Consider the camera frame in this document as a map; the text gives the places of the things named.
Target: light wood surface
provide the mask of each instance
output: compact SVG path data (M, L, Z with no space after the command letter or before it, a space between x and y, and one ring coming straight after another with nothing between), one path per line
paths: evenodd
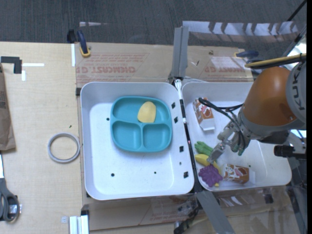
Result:
M15 149L2 152L4 175L22 210L16 222L0 222L0 233L67 234L66 218L80 216L82 208L80 158L68 164L56 163L48 156L47 143L60 132L79 136L71 45L0 42L0 49L0 56L20 57L23 63L44 63L43 67L23 67L26 81L21 80L21 74L13 73L12 64L3 64L17 144ZM67 158L75 152L75 145L60 138L52 145L52 151ZM251 228L253 222L267 233L281 229L280 233L299 233L291 205L270 213L232 216L229 221L238 233L257 233ZM198 228L201 231L195 233L215 233L207 221ZM168 223L92 233L172 234L173 230L174 224Z

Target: scissors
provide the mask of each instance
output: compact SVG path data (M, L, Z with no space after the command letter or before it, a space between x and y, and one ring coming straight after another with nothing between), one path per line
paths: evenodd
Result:
M20 214L18 198L7 188L3 174L3 162L0 153L0 219L7 222L15 220Z

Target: scissors handle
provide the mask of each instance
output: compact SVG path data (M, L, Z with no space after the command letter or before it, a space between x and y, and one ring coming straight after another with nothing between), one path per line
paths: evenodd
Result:
M10 205L16 205L16 213L10 213ZM0 178L0 218L1 216L7 222L16 219L20 214L20 203L18 198L12 194L6 187L5 179Z

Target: blue divided plate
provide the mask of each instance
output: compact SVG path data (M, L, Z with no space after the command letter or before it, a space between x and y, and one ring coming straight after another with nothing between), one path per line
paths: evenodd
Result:
M150 101L156 106L153 123L137 119L141 106ZM152 97L124 96L111 109L111 135L119 148L130 152L160 152L172 139L172 120L168 106Z

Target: gray ring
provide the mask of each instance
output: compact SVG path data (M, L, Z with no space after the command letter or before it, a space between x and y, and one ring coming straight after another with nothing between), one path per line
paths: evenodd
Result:
M60 159L60 158L55 157L55 156L52 154L52 152L51 152L51 145L52 145L52 142L53 142L56 138L58 138L58 137L69 137L69 138L71 138L71 139L76 143L76 145L77 145L77 151L76 151L76 153L74 154L74 156L72 156L71 158L68 158L68 159ZM78 155L79 155L79 153L80 153L79 140L78 140L78 138L77 138L76 136L74 136L74 135L71 134L71 133L58 133L58 134L56 134L56 135L53 135L53 136L50 138L49 142L48 142L48 154L49 154L50 158L51 158L53 161L55 161L55 162L58 162L58 163L69 163L69 162L73 161L75 158L77 158Z

